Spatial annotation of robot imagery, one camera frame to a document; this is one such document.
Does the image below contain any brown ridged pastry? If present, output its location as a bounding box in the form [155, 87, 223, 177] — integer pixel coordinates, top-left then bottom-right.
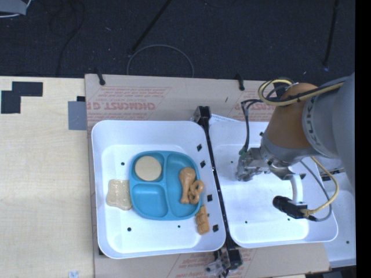
[194, 204, 211, 236]

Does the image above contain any white paper label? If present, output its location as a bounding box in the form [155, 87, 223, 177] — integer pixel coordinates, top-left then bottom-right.
[210, 114, 243, 124]

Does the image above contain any white plastic tray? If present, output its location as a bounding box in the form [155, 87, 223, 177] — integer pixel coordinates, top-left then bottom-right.
[212, 119, 339, 249]
[91, 119, 227, 259]

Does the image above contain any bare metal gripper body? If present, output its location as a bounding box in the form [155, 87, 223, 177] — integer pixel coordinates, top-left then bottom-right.
[237, 147, 291, 182]

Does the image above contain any round beige biscuit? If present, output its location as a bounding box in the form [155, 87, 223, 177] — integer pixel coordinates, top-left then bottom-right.
[134, 156, 163, 182]

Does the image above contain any black cylinder on white bracket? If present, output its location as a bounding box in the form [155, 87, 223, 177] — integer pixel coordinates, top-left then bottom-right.
[272, 173, 308, 220]

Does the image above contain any brown cardboard board red print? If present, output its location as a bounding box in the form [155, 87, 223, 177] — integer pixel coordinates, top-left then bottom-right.
[84, 73, 332, 278]

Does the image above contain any thin black rod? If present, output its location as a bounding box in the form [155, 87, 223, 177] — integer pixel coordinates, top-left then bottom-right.
[202, 116, 235, 253]

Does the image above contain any beige bread slice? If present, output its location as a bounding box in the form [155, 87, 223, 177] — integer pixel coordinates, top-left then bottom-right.
[106, 179, 133, 211]

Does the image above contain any blue divided plate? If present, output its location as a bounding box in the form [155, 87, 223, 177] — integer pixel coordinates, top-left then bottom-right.
[129, 151, 203, 221]

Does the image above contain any black block with thin wires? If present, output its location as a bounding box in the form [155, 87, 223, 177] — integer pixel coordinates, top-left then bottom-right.
[225, 247, 242, 271]
[193, 105, 212, 125]

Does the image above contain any brown pretzel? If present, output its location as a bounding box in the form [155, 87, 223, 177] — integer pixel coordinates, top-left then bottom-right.
[188, 180, 205, 206]

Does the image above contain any tan chicken drumstick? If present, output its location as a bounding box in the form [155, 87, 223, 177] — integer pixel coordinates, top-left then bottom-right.
[178, 167, 197, 205]

